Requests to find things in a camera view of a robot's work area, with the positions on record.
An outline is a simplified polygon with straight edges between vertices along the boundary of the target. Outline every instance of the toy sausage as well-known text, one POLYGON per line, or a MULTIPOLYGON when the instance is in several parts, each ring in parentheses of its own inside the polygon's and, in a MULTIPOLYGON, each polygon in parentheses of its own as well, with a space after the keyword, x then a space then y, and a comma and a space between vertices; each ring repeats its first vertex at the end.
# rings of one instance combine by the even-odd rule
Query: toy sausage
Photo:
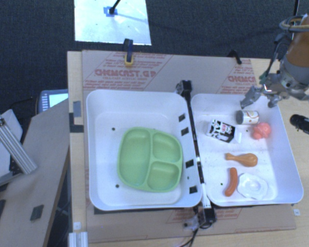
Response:
POLYGON ((236 190, 237 185, 238 185, 237 169, 232 167, 232 168, 230 168, 230 184, 225 191, 225 195, 227 197, 230 197, 234 193, 234 191, 236 190))

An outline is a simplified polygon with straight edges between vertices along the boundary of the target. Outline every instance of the pink toy food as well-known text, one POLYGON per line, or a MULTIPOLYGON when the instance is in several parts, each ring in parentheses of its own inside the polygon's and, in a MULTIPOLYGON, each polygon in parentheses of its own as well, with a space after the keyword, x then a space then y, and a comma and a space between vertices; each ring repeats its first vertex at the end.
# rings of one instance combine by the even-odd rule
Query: pink toy food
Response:
POLYGON ((260 122, 253 127, 253 137, 254 139, 267 138, 271 133, 271 127, 266 122, 260 122))

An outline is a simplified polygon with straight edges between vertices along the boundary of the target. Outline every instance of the cardboard sheet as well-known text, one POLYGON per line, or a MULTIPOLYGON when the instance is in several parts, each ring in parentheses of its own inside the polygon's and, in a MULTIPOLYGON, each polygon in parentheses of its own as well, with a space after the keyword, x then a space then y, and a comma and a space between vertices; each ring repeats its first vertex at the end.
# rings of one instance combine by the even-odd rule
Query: cardboard sheet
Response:
MULTIPOLYGON (((134 54, 134 66, 125 67, 123 52, 83 51, 84 101, 93 90, 173 92, 181 80, 192 80, 192 96, 198 93, 244 94, 255 84, 251 61, 233 58, 195 57, 162 54, 134 54)), ((84 145, 87 122, 84 120, 84 145)), ((85 149, 85 194, 89 243, 190 236, 185 220, 194 212, 185 209, 150 211, 100 211, 89 200, 88 151, 85 149)), ((217 222, 200 235, 295 229, 290 205, 219 208, 217 222)))

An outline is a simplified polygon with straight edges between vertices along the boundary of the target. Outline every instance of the screen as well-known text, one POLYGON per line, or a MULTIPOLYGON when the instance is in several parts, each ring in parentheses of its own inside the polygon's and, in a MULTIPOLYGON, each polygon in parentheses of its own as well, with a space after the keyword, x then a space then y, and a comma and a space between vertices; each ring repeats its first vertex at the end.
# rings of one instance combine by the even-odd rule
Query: screen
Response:
POLYGON ((61 94, 50 94, 49 95, 49 105, 53 107, 54 105, 64 101, 68 98, 68 93, 61 93, 61 94))

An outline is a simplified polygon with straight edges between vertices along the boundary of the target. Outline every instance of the toy fried egg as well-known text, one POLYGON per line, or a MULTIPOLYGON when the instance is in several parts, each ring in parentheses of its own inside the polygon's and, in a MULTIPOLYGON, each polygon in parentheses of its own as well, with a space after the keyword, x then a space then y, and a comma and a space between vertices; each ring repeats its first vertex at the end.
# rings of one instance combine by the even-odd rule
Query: toy fried egg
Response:
POLYGON ((263 199, 268 191, 268 184, 257 175, 244 173, 239 176, 237 191, 245 198, 263 199))

